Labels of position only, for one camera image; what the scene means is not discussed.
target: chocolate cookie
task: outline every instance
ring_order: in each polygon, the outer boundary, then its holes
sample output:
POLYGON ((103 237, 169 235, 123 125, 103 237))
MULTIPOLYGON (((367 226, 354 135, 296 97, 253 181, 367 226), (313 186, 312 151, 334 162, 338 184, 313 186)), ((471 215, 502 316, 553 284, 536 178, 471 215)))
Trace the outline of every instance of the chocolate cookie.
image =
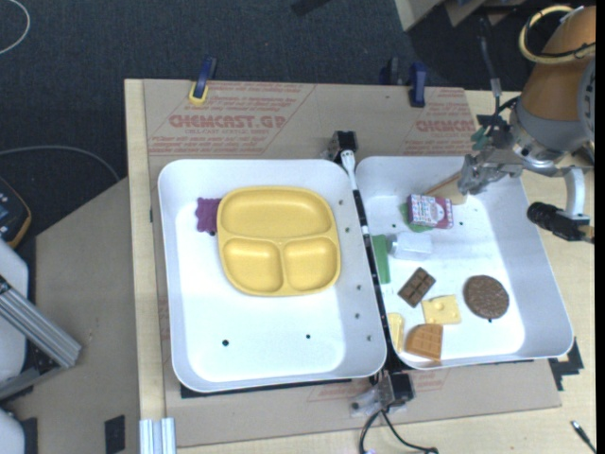
POLYGON ((466 281, 464 301, 478 317, 494 320, 507 312, 510 298, 499 281, 490 276, 478 275, 466 281))

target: white tray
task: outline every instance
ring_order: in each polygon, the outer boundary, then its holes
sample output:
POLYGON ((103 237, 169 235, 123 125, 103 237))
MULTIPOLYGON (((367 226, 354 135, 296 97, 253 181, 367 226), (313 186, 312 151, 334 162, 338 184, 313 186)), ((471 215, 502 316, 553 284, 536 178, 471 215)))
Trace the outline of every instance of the white tray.
POLYGON ((179 160, 158 181, 172 362, 202 393, 371 376, 386 359, 382 322, 344 170, 325 160, 179 160), (197 231, 197 199, 244 186, 288 185, 324 197, 341 270, 319 293, 250 296, 223 273, 216 236, 197 231))
MULTIPOLYGON (((373 236, 409 231, 399 206, 461 169, 460 157, 371 157, 356 170, 357 183, 373 236)), ((433 229, 433 252, 423 261, 389 256, 390 283, 381 285, 386 311, 405 319, 404 338, 424 323, 421 305, 411 307, 397 292, 412 273, 424 268, 435 285, 424 299, 454 294, 461 323, 443 331, 441 361, 399 353, 416 369, 477 363, 554 358, 571 348, 573 332, 538 230, 526 217, 528 202, 519 179, 492 183, 487 192, 454 206, 454 227, 433 229), (478 318, 464 303, 463 285, 486 274, 510 296, 500 319, 478 318)))

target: blue clamp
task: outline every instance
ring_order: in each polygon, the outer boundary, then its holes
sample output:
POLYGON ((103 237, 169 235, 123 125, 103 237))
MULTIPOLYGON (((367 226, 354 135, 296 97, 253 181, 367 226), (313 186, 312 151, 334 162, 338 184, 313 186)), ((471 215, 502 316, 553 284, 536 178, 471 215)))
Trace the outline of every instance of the blue clamp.
POLYGON ((426 67, 422 62, 414 62, 409 66, 409 104, 413 108, 423 108, 424 85, 426 83, 426 67))
POLYGON ((204 57, 204 62, 201 65, 198 82, 194 82, 189 92, 189 102, 196 106, 200 106, 206 100, 208 95, 208 86, 206 85, 209 79, 213 79, 216 70, 216 58, 212 56, 204 57))

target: purple object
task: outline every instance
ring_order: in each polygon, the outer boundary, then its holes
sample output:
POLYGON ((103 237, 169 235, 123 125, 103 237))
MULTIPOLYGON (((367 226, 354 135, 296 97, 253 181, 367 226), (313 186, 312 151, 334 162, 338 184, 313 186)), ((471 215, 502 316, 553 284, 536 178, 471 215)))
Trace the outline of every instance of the purple object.
POLYGON ((220 199, 198 199, 196 217, 198 218, 198 232, 216 232, 216 216, 220 199))

